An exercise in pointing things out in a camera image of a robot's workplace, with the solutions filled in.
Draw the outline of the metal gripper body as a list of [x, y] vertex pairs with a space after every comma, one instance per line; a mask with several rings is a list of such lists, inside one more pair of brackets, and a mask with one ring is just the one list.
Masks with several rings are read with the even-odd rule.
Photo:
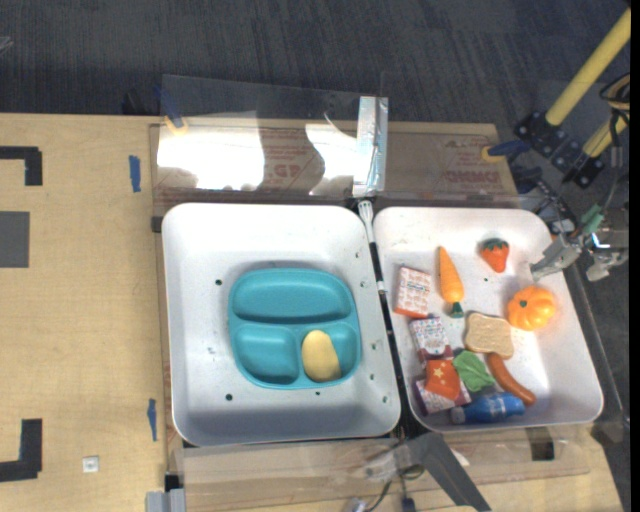
[[628, 249], [628, 210], [622, 207], [609, 209], [597, 230], [591, 235], [591, 241], [597, 249]]

